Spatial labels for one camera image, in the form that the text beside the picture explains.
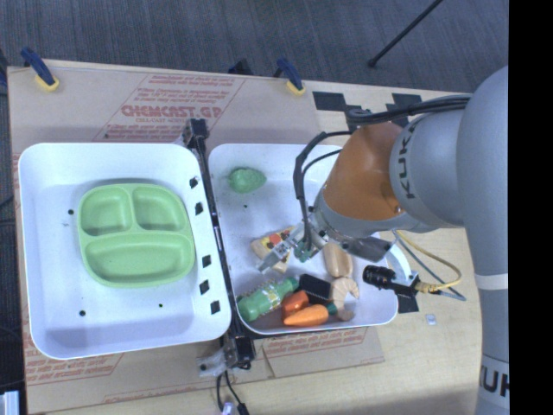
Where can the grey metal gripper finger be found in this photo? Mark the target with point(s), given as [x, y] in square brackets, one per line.
[273, 261]

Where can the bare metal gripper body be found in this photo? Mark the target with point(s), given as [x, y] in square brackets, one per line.
[313, 235]

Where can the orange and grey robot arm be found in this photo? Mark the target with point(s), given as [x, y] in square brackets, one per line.
[436, 167]

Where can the pizza slice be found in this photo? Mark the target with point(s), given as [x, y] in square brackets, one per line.
[263, 245]

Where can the beige bread roll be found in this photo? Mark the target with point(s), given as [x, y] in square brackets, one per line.
[338, 259]

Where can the green plastic bottle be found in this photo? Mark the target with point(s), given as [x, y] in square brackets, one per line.
[259, 300]

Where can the orange pepper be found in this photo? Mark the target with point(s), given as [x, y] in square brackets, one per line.
[294, 303]

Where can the black ribbed rectangular block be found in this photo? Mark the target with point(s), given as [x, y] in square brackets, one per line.
[314, 286]

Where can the white plastic tray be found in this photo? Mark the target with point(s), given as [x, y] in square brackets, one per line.
[259, 214]
[52, 231]

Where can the beige croissant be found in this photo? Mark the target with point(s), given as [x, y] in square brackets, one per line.
[343, 292]

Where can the orange carrot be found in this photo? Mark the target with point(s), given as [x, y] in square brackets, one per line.
[307, 316]

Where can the thin black and white rod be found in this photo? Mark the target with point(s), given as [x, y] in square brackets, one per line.
[214, 227]

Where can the green broccoli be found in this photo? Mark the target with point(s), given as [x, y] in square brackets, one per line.
[245, 180]

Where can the green divided plate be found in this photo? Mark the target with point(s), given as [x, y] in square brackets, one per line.
[136, 249]

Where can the brown cardboard board red print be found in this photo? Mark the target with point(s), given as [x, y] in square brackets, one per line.
[129, 102]

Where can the black cylinder on white bracket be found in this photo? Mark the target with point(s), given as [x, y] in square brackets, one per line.
[382, 276]

